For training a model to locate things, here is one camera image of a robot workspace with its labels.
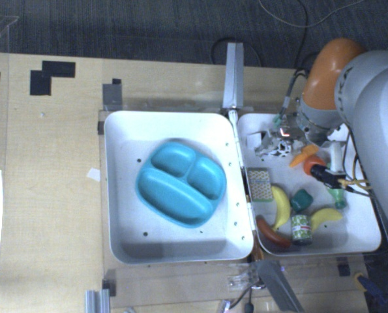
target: yellow banana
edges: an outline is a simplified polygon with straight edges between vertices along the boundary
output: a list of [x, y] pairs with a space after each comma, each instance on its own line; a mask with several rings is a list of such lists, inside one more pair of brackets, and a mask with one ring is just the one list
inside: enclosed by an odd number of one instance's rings
[[285, 192], [278, 186], [271, 186], [273, 199], [276, 201], [276, 218], [272, 229], [276, 231], [285, 224], [291, 215], [291, 204]]
[[310, 218], [311, 230], [314, 232], [322, 223], [340, 220], [341, 218], [343, 218], [343, 215], [331, 207], [318, 210]]

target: blue plate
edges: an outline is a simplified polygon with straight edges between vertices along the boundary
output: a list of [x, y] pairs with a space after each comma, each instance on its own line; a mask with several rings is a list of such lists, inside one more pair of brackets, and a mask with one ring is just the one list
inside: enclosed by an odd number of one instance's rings
[[136, 180], [139, 199], [164, 218], [195, 228], [213, 215], [226, 191], [224, 170], [179, 142], [157, 148]]

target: wooden table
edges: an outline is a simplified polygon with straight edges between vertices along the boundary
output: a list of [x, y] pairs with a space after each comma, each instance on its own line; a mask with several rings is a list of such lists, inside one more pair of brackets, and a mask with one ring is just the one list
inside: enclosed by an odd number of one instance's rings
[[[31, 96], [30, 71], [41, 70], [43, 60], [73, 61], [76, 76], [52, 78], [51, 96]], [[97, 123], [102, 84], [121, 79], [123, 96], [130, 104], [160, 105], [170, 98], [175, 105], [218, 107], [225, 68], [0, 54], [0, 71], [1, 80], [9, 80], [0, 85], [0, 105], [8, 115], [0, 312], [83, 312], [85, 291], [99, 290], [103, 278], [100, 183], [87, 177], [91, 168], [100, 168]], [[278, 110], [292, 72], [245, 68], [245, 104], [267, 112]], [[295, 96], [303, 84], [297, 81]], [[308, 280], [312, 293], [297, 294], [307, 312], [368, 311], [350, 277], [321, 275], [318, 277], [315, 266]], [[335, 291], [319, 287], [323, 282], [335, 282]], [[218, 303], [137, 306], [135, 310], [215, 313]], [[268, 295], [255, 299], [254, 304], [255, 312], [277, 310]], [[241, 312], [240, 305], [234, 312]]]

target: brown sausage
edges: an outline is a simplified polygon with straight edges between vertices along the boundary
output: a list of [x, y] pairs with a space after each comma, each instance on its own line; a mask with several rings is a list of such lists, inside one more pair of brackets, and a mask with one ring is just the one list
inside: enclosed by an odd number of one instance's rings
[[258, 226], [258, 229], [261, 231], [261, 233], [265, 236], [266, 239], [273, 242], [274, 244], [289, 248], [291, 247], [291, 241], [287, 238], [282, 237], [278, 233], [272, 230], [272, 228], [267, 224], [266, 220], [261, 216], [258, 215], [256, 217], [256, 225]]

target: dark floor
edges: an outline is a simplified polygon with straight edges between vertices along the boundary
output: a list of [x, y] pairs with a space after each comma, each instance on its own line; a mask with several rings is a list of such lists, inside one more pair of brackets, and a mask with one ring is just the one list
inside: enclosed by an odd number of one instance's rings
[[[301, 0], [314, 23], [357, 0]], [[274, 14], [305, 24], [296, 0], [262, 0]], [[303, 29], [280, 23], [258, 0], [0, 0], [0, 15], [19, 16], [11, 31], [16, 53], [211, 63], [216, 40], [245, 42], [246, 65], [292, 67]], [[388, 0], [366, 0], [307, 29], [297, 60], [335, 37], [388, 50]], [[224, 63], [224, 43], [215, 46]]]

